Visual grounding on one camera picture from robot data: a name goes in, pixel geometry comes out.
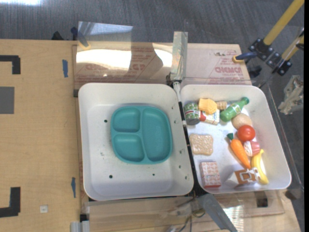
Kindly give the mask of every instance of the wooden table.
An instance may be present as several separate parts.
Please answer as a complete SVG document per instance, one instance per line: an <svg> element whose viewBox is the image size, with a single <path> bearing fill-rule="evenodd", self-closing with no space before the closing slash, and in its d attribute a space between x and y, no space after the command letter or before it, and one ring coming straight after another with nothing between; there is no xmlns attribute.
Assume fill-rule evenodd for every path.
<svg viewBox="0 0 309 232"><path fill-rule="evenodd" d="M0 62L0 87L14 87L14 113L0 114L0 208L10 207L10 188L20 187L21 200L17 216L0 217L1 231L65 232L71 222L79 221L82 183L72 54L76 44L0 40L0 55L21 59L20 74L12 74L11 62ZM246 217L241 221L245 231L299 231L291 201L280 197L284 213ZM193 231L213 230L218 230L213 221L193 225Z"/></svg>

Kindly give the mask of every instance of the gray square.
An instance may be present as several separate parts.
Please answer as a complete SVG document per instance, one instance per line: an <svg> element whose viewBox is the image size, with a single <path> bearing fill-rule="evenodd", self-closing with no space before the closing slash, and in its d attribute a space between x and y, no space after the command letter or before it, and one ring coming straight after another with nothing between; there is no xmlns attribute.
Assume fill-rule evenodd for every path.
<svg viewBox="0 0 309 232"><path fill-rule="evenodd" d="M14 114L14 87L0 87L0 114Z"/></svg>

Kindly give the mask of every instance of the orange carrot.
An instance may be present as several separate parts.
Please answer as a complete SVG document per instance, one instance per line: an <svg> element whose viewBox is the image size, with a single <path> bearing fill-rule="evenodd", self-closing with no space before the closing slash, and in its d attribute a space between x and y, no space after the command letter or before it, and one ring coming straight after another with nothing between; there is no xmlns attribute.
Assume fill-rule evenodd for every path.
<svg viewBox="0 0 309 232"><path fill-rule="evenodd" d="M229 133L227 137L231 140L230 146L234 152L234 154L237 156L237 158L241 161L241 163L248 169L251 168L249 159L246 155L246 151L244 147L242 146L242 143L238 139L234 139L234 136L232 133Z"/></svg>

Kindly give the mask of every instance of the yellow rod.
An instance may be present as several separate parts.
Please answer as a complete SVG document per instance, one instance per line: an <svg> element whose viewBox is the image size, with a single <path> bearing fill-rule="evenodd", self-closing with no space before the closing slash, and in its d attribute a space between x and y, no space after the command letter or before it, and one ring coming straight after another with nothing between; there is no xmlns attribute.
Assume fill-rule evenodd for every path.
<svg viewBox="0 0 309 232"><path fill-rule="evenodd" d="M296 44L298 43L301 43L303 44L304 43L304 38L305 38L305 35L301 36L301 37L297 37L293 42L292 44L284 51L284 53L282 53L281 57L282 59L284 60L290 60L290 58L295 54L295 52L297 52L298 50L298 47L296 46Z"/></svg>
<svg viewBox="0 0 309 232"><path fill-rule="evenodd" d="M291 5L287 8L281 18L278 20L276 25L271 29L268 35L263 39L264 44L271 45L273 41L277 38L284 27L289 23L292 17L304 4L305 0L294 0Z"/></svg>

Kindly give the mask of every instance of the red tomato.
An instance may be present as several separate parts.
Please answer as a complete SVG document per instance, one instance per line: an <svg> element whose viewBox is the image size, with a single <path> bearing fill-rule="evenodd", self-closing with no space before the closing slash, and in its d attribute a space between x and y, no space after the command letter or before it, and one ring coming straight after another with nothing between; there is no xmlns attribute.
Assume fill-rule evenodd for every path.
<svg viewBox="0 0 309 232"><path fill-rule="evenodd" d="M243 125L239 127L237 131L237 136L243 142L250 141L255 137L255 130L252 126Z"/></svg>

